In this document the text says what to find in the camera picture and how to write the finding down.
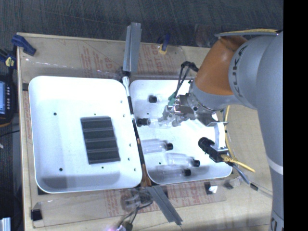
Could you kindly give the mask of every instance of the gray robot arm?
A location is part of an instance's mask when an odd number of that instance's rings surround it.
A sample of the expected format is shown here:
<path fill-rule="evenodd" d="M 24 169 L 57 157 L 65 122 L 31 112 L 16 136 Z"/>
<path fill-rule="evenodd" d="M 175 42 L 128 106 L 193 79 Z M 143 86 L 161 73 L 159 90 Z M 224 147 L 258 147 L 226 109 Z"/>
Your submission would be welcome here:
<path fill-rule="evenodd" d="M 172 117 L 173 126 L 197 118 L 208 126 L 215 122 L 212 115 L 230 104 L 257 110 L 273 188 L 270 231 L 284 229 L 282 56 L 283 32 L 251 40 L 222 37 L 205 57 L 189 92 L 166 106 L 161 118 Z"/>

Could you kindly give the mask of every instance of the small black cap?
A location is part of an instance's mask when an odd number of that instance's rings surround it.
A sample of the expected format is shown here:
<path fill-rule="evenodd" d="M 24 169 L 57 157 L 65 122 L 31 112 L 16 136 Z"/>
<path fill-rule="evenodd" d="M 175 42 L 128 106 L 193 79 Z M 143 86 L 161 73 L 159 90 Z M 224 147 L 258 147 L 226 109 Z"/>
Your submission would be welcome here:
<path fill-rule="evenodd" d="M 184 176 L 190 176 L 192 174 L 192 172 L 189 168 L 186 168 L 183 171 L 184 171 Z"/>
<path fill-rule="evenodd" d="M 167 143 L 166 145 L 166 151 L 170 151 L 173 149 L 173 144 L 172 143 Z"/>
<path fill-rule="evenodd" d="M 199 160 L 193 160 L 192 166 L 193 167 L 199 167 L 200 166 L 200 161 Z"/>
<path fill-rule="evenodd" d="M 157 102 L 157 97 L 155 97 L 153 95 L 149 96 L 149 102 L 150 103 L 156 103 Z"/>
<path fill-rule="evenodd" d="M 210 139 L 208 139 L 208 138 L 206 138 L 206 137 L 202 137 L 202 138 L 198 141 L 198 145 L 199 145 L 199 147 L 200 147 L 202 150 L 205 150 L 206 147 L 209 147 L 209 146 L 214 145 L 214 144 L 215 144 L 215 143 L 214 143 L 212 140 L 210 140 Z"/>
<path fill-rule="evenodd" d="M 141 127 L 141 126 L 148 126 L 151 124 L 151 120 L 148 118 L 139 118 L 137 120 L 137 126 Z"/>

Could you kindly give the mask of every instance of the yellow cable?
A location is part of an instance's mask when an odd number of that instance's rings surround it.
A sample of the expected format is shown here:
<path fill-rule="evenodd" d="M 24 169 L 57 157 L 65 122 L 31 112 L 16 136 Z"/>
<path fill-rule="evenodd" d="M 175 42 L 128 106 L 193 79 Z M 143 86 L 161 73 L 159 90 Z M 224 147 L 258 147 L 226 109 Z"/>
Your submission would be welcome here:
<path fill-rule="evenodd" d="M 225 113 L 225 117 L 224 117 L 224 122 L 227 122 L 228 120 L 228 114 L 229 114 L 229 110 L 230 110 L 230 105 L 227 106 L 226 108 L 226 113 Z M 237 160 L 235 154 L 233 153 L 233 150 L 231 150 L 230 144 L 229 144 L 229 140 L 228 140 L 228 136 L 227 133 L 225 133 L 225 141 L 226 141 L 226 146 L 229 150 L 229 153 L 231 155 L 232 158 L 234 158 L 235 160 Z"/>
<path fill-rule="evenodd" d="M 224 122 L 227 122 L 227 120 L 228 120 L 229 110 L 230 110 L 230 105 L 228 105 L 227 108 L 226 108 L 226 113 L 225 113 L 225 117 L 224 117 Z M 253 168 L 251 168 L 251 167 L 247 166 L 246 164 L 243 164 L 243 163 L 241 163 L 240 161 L 238 161 L 238 159 L 236 158 L 236 156 L 235 156 L 234 153 L 233 153 L 233 150 L 232 150 L 231 147 L 230 147 L 227 133 L 225 133 L 225 140 L 226 140 L 226 146 L 227 146 L 227 148 L 228 148 L 228 150 L 229 150 L 230 156 L 224 155 L 224 154 L 221 155 L 221 157 L 223 158 L 223 160 L 224 160 L 225 162 L 231 162 L 231 163 L 238 164 L 238 165 L 242 166 L 243 168 L 245 168 L 245 169 L 247 169 L 247 170 L 249 170 L 249 171 L 255 173 L 255 170 L 254 170 Z"/>
<path fill-rule="evenodd" d="M 220 156 L 222 157 L 222 159 L 223 159 L 225 162 L 231 162 L 231 163 L 238 164 L 238 165 L 242 166 L 243 168 L 245 168 L 245 169 L 247 169 L 247 170 L 249 170 L 249 171 L 255 173 L 255 170 L 254 170 L 253 168 L 247 166 L 246 164 L 243 164 L 243 163 L 239 162 L 238 160 L 235 160 L 235 159 L 231 158 L 231 157 L 228 156 L 228 155 L 222 154 L 222 155 L 220 155 Z"/>

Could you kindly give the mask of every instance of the display screen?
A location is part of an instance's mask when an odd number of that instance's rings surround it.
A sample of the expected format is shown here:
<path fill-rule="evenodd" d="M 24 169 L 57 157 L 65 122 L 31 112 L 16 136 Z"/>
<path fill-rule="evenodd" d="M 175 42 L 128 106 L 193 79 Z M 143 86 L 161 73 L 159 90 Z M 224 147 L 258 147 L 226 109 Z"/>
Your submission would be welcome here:
<path fill-rule="evenodd" d="M 5 114 L 5 84 L 0 81 L 0 114 Z"/>

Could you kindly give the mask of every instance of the white plastic tray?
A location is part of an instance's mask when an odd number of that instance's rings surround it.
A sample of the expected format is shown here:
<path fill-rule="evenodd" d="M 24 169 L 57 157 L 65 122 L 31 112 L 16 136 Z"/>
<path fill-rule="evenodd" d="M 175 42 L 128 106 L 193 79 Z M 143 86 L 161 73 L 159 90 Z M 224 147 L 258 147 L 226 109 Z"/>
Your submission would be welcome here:
<path fill-rule="evenodd" d="M 111 79 L 39 76 L 29 84 L 35 177 L 48 193 L 133 188 L 140 159 L 124 86 Z M 88 164 L 80 118 L 111 117 L 120 161 Z"/>
<path fill-rule="evenodd" d="M 168 103 L 168 97 L 175 91 L 176 80 L 135 80 L 130 86 L 130 94 L 136 119 L 150 118 L 153 116 L 161 117 L 165 105 Z M 178 94 L 188 92 L 189 84 L 185 81 Z M 148 97 L 157 95 L 160 101 L 150 103 Z M 164 153 L 145 154 L 145 165 L 148 174 L 157 184 L 171 184 L 195 180 L 208 180 L 223 178 L 231 174 L 232 167 L 226 163 L 215 163 L 198 146 L 201 137 L 207 137 L 215 141 L 214 127 L 205 127 L 198 120 L 188 120 L 182 122 L 178 127 L 169 129 L 150 128 L 142 126 L 138 128 L 138 133 L 142 140 L 158 138 L 163 141 L 171 142 L 174 149 L 165 153 L 180 153 L 200 160 L 199 167 L 190 168 L 191 176 L 184 178 L 160 178 L 155 174 L 157 167 L 167 165 Z"/>

